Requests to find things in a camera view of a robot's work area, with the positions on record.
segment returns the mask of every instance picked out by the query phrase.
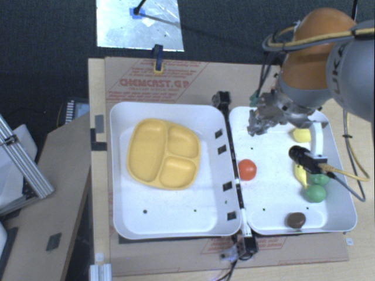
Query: yellow object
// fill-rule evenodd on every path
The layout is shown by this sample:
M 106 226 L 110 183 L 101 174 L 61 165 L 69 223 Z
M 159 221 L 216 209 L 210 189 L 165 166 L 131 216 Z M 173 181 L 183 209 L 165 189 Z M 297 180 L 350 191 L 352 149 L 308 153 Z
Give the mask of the yellow object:
M 311 141 L 311 133 L 309 128 L 295 128 L 293 137 L 299 143 L 308 143 Z
M 294 30 L 294 27 L 288 27 L 282 30 L 279 35 L 283 35 L 284 33 L 290 32 Z M 340 40 L 342 37 L 348 37 L 348 36 L 359 36 L 359 35 L 373 35 L 375 34 L 375 28 L 370 27 L 370 28 L 361 28 L 361 29 L 356 29 L 356 30 L 349 30 L 349 31 L 342 31 L 342 32 L 333 32 L 333 33 L 328 33 L 326 35 L 320 35 L 320 36 L 312 36 L 307 39 L 303 40 L 293 40 L 291 42 L 286 42 L 286 43 L 274 43 L 272 41 L 272 38 L 268 40 L 267 45 L 269 47 L 293 47 L 293 46 L 298 46 L 300 44 L 308 44 L 308 43 L 313 43 L 317 42 L 319 40 L 325 40 L 325 39 L 337 39 Z
M 305 169 L 300 165 L 294 166 L 294 176 L 304 186 L 304 189 L 308 188 L 307 185 L 307 173 Z
M 343 174 L 343 175 L 345 175 L 347 177 L 350 177 L 350 178 L 353 178 L 353 179 L 356 179 L 356 180 L 359 180 L 359 181 L 365 181 L 365 182 L 370 181 L 370 177 L 369 177 L 369 175 L 367 173 L 366 173 L 366 177 L 359 177 L 359 176 L 356 176 L 354 174 L 348 173 L 346 171 L 337 169 L 337 168 L 335 168 L 333 166 L 330 166 L 327 163 L 319 163 L 318 167 L 320 167 L 325 172 L 332 172 L 332 173 Z
M 168 190 L 182 190 L 195 180 L 200 142 L 190 129 L 160 119 L 145 119 L 134 129 L 127 170 L 136 181 Z
M 160 71 L 156 69 L 156 61 L 154 62 L 154 74 L 155 75 L 161 75 L 164 72 L 164 63 L 162 63 L 162 66 L 160 68 Z
M 345 117 L 346 117 L 346 131 L 349 134 L 349 112 L 345 113 Z M 357 155 L 354 153 L 354 150 L 353 150 L 353 147 L 352 147 L 352 143 L 350 141 L 350 137 L 347 139 L 347 141 L 348 141 L 348 144 L 349 144 L 349 150 L 350 150 L 350 152 L 351 152 L 351 154 L 353 156 L 354 161 L 358 165 L 358 167 L 361 170 L 361 172 L 366 176 L 366 179 L 367 179 L 366 181 L 369 181 L 370 180 L 370 175 L 363 168 L 363 166 L 361 165 L 361 163 L 359 162 L 359 160 L 357 158 Z

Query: gray floor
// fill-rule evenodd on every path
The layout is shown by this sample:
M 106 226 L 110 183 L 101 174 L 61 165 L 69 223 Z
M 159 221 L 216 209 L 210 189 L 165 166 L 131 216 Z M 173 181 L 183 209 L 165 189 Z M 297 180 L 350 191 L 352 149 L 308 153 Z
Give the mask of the gray floor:
M 322 6 L 350 15 L 353 0 L 178 3 L 185 52 L 166 58 L 260 63 L 266 35 Z M 62 102 L 87 97 L 89 57 L 149 57 L 145 50 L 96 46 L 96 0 L 0 0 L 0 10 L 0 114 L 13 128 L 27 124 L 40 147 Z M 357 18 L 374 18 L 374 0 L 359 0 Z

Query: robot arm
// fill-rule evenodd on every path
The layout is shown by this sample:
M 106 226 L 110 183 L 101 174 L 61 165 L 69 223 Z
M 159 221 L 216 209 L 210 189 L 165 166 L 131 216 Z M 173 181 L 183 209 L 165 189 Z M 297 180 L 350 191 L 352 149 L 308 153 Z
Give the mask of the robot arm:
M 292 42 L 270 44 L 273 37 L 264 49 L 289 53 L 274 90 L 263 93 L 250 112 L 250 135 L 287 122 L 308 128 L 308 117 L 331 97 L 373 124 L 374 20 L 356 25 L 344 13 L 322 8 L 295 28 Z

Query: red ball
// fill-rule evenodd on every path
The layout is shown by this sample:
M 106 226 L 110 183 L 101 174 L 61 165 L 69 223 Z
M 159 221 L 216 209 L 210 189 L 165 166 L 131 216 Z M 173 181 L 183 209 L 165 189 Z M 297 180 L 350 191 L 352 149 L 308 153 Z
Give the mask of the red ball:
M 243 159 L 238 163 L 238 172 L 241 180 L 249 181 L 257 174 L 257 166 L 250 159 Z

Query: green ball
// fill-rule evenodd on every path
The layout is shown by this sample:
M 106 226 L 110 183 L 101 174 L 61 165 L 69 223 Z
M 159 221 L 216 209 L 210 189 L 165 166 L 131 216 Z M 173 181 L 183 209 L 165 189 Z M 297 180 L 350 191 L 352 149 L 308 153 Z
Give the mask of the green ball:
M 306 191 L 306 195 L 314 203 L 320 203 L 327 196 L 324 187 L 317 184 L 309 186 L 309 188 Z
M 324 174 L 309 174 L 309 181 L 311 181 L 311 183 L 324 186 L 329 182 L 329 177 Z

